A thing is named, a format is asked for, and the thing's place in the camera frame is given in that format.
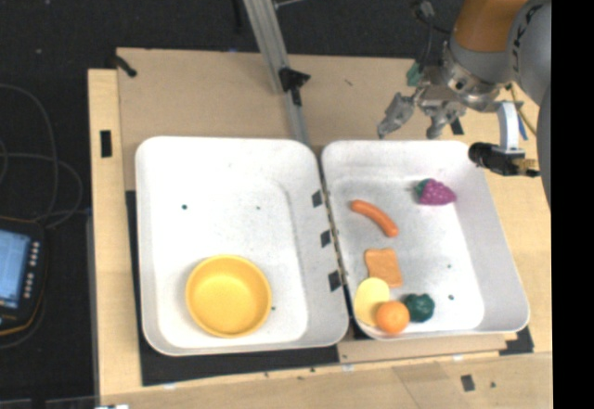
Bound brown cardboard board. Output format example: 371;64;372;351
114;46;542;364

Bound purple toy grapes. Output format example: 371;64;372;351
413;177;458;207

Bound orange toy sausage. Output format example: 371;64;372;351
349;198;401;239

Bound pale yellow oval piece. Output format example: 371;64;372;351
354;276;393;328

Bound green toy broccoli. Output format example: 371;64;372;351
402;292;437;325

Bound yellow bowl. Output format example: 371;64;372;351
185;254;274;339

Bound orange toy fruit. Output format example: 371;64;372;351
374;300;412;336

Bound black cylinder on white bracket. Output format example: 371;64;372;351
467;100;531;178

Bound tan toy bread slice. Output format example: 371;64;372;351
363;248;405;289

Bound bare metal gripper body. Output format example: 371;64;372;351
414;64;507;120

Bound white plastic tray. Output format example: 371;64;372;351
134;134;351;358
319;138;532;342

